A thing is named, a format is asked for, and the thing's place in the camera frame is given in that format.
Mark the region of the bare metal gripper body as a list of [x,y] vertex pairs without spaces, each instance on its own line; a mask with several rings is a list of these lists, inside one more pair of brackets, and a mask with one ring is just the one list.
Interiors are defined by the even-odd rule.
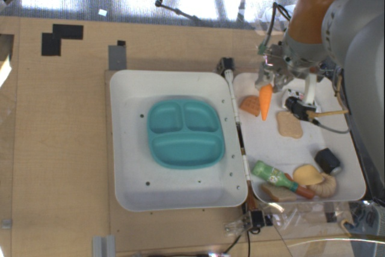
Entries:
[[293,78],[305,78],[309,70],[315,64],[307,61],[285,49],[283,45],[271,45],[264,52],[264,70],[272,74],[291,76]]

